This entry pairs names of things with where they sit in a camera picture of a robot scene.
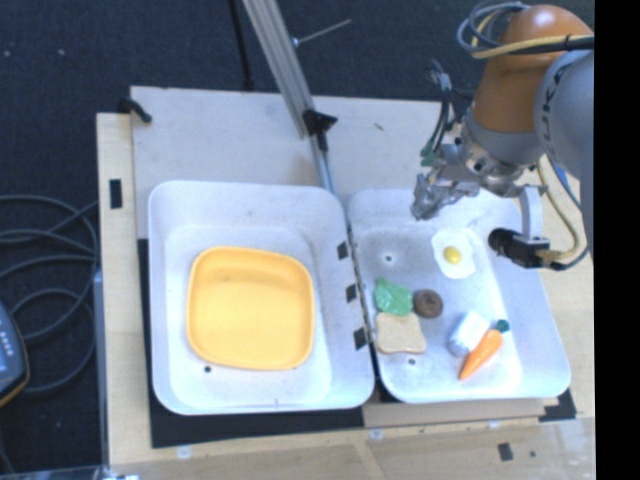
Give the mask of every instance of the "egg yolk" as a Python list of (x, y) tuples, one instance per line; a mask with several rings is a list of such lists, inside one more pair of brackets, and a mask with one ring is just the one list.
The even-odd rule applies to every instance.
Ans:
[(452, 265), (457, 265), (458, 263), (460, 263), (460, 260), (462, 259), (462, 254), (460, 253), (460, 251), (452, 246), (445, 247), (443, 254), (444, 254), (444, 259), (447, 260)]

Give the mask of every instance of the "toy bread slice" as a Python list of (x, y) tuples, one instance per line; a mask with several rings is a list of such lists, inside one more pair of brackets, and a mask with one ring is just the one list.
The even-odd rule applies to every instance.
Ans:
[(427, 340), (420, 329), (420, 321), (415, 313), (407, 316), (378, 313), (376, 315), (378, 337), (376, 344), (380, 352), (410, 352), (421, 354), (427, 349)]

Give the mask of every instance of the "yellow plate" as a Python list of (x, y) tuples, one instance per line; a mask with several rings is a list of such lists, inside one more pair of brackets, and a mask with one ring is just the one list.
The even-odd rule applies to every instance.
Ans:
[(205, 361), (254, 370), (295, 368), (311, 352), (314, 312), (311, 276), (290, 256), (213, 247), (193, 263), (187, 336)]

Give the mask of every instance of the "brown round toy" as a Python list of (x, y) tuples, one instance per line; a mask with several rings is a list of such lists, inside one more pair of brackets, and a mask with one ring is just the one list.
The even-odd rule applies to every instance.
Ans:
[(436, 318), (442, 314), (442, 298), (433, 290), (420, 290), (413, 296), (413, 309), (423, 318)]

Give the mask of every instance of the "wooden table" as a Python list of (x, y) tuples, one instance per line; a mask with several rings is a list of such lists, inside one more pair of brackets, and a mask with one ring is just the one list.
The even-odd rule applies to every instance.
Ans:
[[(272, 101), (273, 95), (252, 97), (260, 105), (261, 98)], [(334, 98), (320, 101), (324, 108), (344, 103), (344, 99)], [(365, 110), (358, 109), (360, 104), (364, 109), (370, 103), (350, 100), (347, 107), (351, 110), (340, 117), (344, 129), (358, 129), (369, 119)], [(405, 109), (429, 119), (438, 111), (435, 103), (389, 102), (389, 106), (396, 113)], [(412, 406), (381, 404), (374, 396), (363, 407), (362, 429), (152, 448), (136, 247), (135, 119), (123, 114), (97, 116), (108, 433), (105, 461), (114, 474), (227, 479), (402, 479), (420, 475), (454, 479), (468, 478), (469, 471), (474, 478), (529, 478), (534, 473), (545, 478), (595, 475), (590, 258), (567, 272), (541, 272), (571, 365), (575, 419), (540, 423), (538, 416), (545, 407), (557, 404), (556, 399)], [(392, 122), (393, 114), (386, 119)], [(393, 126), (402, 128), (401, 115), (396, 119)], [(426, 137), (430, 131), (422, 133)], [(121, 201), (116, 204), (112, 204), (114, 181), (121, 188)], [(580, 223), (577, 211), (566, 201), (564, 207), (572, 221)], [(545, 212), (546, 235), (554, 247), (566, 246), (568, 233), (548, 206)]]

